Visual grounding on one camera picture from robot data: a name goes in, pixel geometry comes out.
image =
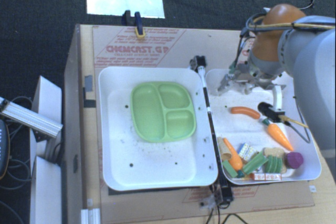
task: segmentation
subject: toy sausage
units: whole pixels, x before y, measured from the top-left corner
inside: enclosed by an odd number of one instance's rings
[[[231,113],[232,114],[245,114],[256,120],[260,118],[260,113],[258,111],[247,108],[245,106],[234,106],[233,108],[231,108]]]

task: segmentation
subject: toy vegetable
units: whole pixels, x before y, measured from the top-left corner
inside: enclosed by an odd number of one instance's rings
[[[269,123],[268,119],[264,119],[262,122],[263,124],[267,125],[267,132],[275,141],[277,141],[281,146],[288,149],[289,151],[294,150],[287,137],[277,124]]]
[[[258,111],[245,106],[234,106],[231,108],[231,114],[245,114],[256,120],[260,118],[260,113]]]
[[[264,157],[262,151],[260,151],[255,157],[253,157],[243,168],[243,172],[247,175],[258,169],[261,165],[266,163],[268,159]]]
[[[231,143],[226,138],[224,138],[223,141],[232,154],[232,158],[229,160],[229,163],[231,164],[234,170],[236,171],[241,170],[243,167],[243,161],[241,157],[238,155],[238,153],[232,147]]]
[[[290,152],[286,155],[286,163],[289,168],[297,169],[303,164],[303,157],[299,152]]]

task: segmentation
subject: wooden table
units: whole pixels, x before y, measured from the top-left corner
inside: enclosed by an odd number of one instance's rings
[[[84,87],[84,80],[86,76],[94,76],[93,71],[93,36],[92,36],[92,25],[81,25],[78,26],[80,29],[80,56],[81,56],[81,78],[80,81]],[[231,35],[234,33],[236,39],[238,40],[238,31],[230,31]],[[86,92],[86,99],[95,100],[95,85],[93,83],[92,91]],[[85,139],[82,141],[82,159],[81,162],[84,167],[82,167],[82,178],[83,178],[83,193],[82,201],[83,207],[87,198],[90,199],[88,208],[100,208],[100,187],[99,187],[99,161],[98,161],[98,146],[97,146],[97,118],[96,118],[96,108],[85,108],[82,112],[83,116],[83,136]],[[303,207],[303,208],[292,208],[292,209],[281,209],[281,210],[271,210],[271,211],[259,211],[259,212],[248,212],[239,213],[239,215],[249,224],[251,223],[334,223],[336,219],[336,185],[330,170],[326,164],[325,159],[321,156],[320,151],[317,147],[318,154],[321,161],[322,173],[319,178],[309,182],[309,185],[314,186],[316,192],[314,192],[313,200],[315,206]],[[225,218],[225,214],[221,215],[221,221]],[[158,220],[158,221],[147,221],[142,223],[148,224],[195,224],[195,223],[205,223],[207,216],[203,217],[192,217],[192,218],[182,218],[182,219],[171,219],[171,220]],[[210,223],[217,223],[217,215],[214,215]],[[227,223],[241,223],[240,220],[231,216]]]

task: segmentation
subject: black clamp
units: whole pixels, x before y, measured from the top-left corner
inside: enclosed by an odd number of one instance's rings
[[[282,122],[282,120],[279,118],[280,115],[284,115],[284,111],[274,111],[271,109],[273,106],[271,104],[261,102],[258,104],[258,110],[259,112],[269,118],[271,121],[277,123],[277,122]]]
[[[207,62],[205,56],[195,56],[193,59],[189,62],[190,68],[194,70],[195,72],[198,72],[198,67],[206,67]]]
[[[136,26],[135,28],[135,33],[136,36],[138,38],[144,38],[145,37],[145,31],[142,27],[142,18],[140,15],[140,12],[135,12],[134,13],[134,26]],[[122,15],[121,17],[121,24],[128,26],[130,25],[131,22],[131,11],[130,10],[126,10],[125,13]]]

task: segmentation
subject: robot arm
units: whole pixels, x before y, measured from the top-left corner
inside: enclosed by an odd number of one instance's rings
[[[269,89],[282,72],[293,77],[303,117],[322,150],[335,148],[335,19],[305,16],[281,4],[250,18],[256,34],[245,72],[249,83]],[[236,65],[235,76],[242,69]]]

